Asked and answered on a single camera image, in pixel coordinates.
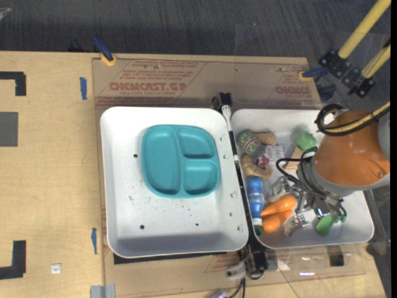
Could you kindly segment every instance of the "blue water bottle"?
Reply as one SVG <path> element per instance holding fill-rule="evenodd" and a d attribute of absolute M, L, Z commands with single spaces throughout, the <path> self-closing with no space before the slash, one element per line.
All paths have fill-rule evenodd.
<path fill-rule="evenodd" d="M 252 215 L 252 224 L 256 229 L 257 234 L 261 234 L 262 219 L 261 212 L 264 208 L 264 198 L 263 198 L 263 181 L 262 178 L 253 176 L 248 179 L 247 190 L 248 190 L 248 201 L 249 210 Z"/>

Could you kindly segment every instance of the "gray square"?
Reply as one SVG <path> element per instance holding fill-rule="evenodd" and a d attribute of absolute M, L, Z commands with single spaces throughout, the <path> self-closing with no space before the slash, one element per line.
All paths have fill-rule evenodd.
<path fill-rule="evenodd" d="M 17 112 L 0 112 L 0 147 L 18 147 Z"/>

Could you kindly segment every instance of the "plastic bottle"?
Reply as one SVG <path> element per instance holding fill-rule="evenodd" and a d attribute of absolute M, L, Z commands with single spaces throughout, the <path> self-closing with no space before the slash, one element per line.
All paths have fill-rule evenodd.
<path fill-rule="evenodd" d="M 261 212 L 264 208 L 263 198 L 263 181 L 262 178 L 253 176 L 248 179 L 247 192 L 249 201 L 249 210 L 252 215 L 252 223 L 254 227 L 262 226 Z"/>
<path fill-rule="evenodd" d="M 266 152 L 266 147 L 250 131 L 243 132 L 237 139 L 237 144 L 253 161 Z"/>

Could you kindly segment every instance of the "blue tape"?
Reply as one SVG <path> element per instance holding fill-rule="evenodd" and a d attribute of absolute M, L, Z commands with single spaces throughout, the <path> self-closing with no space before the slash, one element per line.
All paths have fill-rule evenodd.
<path fill-rule="evenodd" d="M 84 77 L 80 77 L 80 91 L 81 91 L 81 98 L 83 101 L 87 100 L 87 79 Z"/>
<path fill-rule="evenodd" d="M 92 228 L 91 232 L 91 240 L 92 240 L 92 245 L 94 246 L 94 254 L 98 254 L 97 252 L 97 229 L 95 227 Z"/>

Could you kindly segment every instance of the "orange vegetable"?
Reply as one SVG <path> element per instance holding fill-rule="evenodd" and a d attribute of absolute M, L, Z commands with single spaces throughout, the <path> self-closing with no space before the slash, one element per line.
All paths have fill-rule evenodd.
<path fill-rule="evenodd" d="M 273 233 L 278 230 L 283 223 L 290 218 L 293 214 L 293 210 L 287 210 L 285 212 L 280 212 L 276 214 L 272 214 L 268 217 L 265 217 L 262 221 L 262 227 L 266 234 Z"/>
<path fill-rule="evenodd" d="M 292 209 L 297 204 L 297 199 L 291 195 L 283 196 L 279 200 L 270 203 L 266 206 L 262 212 L 261 216 L 266 216 L 270 214 L 275 214 L 279 212 L 285 212 L 286 210 Z"/>

